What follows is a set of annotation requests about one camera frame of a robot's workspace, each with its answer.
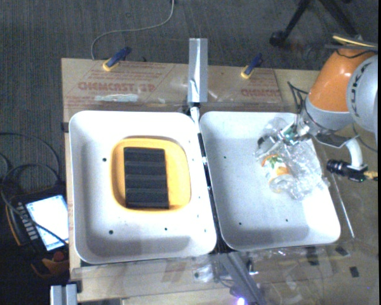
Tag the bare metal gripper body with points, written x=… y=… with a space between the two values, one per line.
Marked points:
x=293 y=132

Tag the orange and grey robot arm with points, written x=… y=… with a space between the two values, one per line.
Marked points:
x=330 y=84

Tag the crumpled clear plastic bottle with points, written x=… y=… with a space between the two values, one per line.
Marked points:
x=304 y=170

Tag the clear bottle with orange label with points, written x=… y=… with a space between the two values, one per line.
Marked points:
x=277 y=172

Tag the white plastic tray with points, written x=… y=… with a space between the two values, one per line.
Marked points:
x=92 y=202
x=241 y=186

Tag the black ribbed foam block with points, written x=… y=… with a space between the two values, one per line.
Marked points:
x=146 y=178

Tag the yellow plate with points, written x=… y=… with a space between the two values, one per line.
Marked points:
x=117 y=173

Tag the brown cardboard board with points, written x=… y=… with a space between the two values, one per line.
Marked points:
x=82 y=98

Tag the black cylinder on white bracket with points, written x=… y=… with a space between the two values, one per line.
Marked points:
x=355 y=157

